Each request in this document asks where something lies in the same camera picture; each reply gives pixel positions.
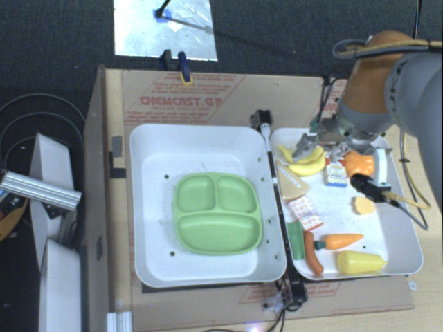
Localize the orange pepper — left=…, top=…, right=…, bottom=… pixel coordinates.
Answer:
left=343, top=150, right=376, bottom=179

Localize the tan sandwich wedge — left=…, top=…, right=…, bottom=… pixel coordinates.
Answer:
left=275, top=158, right=311, bottom=202

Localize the red and white packet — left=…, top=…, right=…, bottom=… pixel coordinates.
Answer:
left=287, top=195, right=325, bottom=232

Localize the orange sausage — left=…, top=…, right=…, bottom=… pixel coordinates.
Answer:
left=303, top=230, right=325, bottom=277

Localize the black cylinder on white bracket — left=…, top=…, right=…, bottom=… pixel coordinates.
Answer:
left=349, top=147, right=394, bottom=203

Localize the black block with thin wires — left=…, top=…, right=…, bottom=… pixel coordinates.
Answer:
left=250, top=109, right=275, bottom=130
left=286, top=271, right=309, bottom=306

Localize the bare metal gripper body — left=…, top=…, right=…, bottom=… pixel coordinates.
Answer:
left=316, top=118, right=379, bottom=156

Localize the yellow biscuit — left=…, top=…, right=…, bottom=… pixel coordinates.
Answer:
left=352, top=196, right=377, bottom=217

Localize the green divided plate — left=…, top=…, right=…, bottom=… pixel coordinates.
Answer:
left=172, top=172, right=264, bottom=257

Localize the thin black and white rod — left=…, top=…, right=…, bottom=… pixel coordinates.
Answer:
left=261, top=123, right=298, bottom=285

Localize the yellow squeeze bottle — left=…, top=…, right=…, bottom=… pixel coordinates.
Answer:
left=336, top=250, right=388, bottom=275

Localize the white plastic tray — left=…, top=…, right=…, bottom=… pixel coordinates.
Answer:
left=129, top=123, right=289, bottom=288
left=269, top=127, right=424, bottom=282

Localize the white carton with blue base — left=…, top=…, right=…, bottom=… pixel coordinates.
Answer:
left=323, top=160, right=349, bottom=188

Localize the brown cardboard board, red print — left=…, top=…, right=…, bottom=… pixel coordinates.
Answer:
left=122, top=69, right=415, bottom=332

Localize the orange carrot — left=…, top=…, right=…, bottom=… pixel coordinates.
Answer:
left=314, top=232, right=365, bottom=252

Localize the yellow banana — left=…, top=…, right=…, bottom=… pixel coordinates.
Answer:
left=276, top=143, right=328, bottom=178

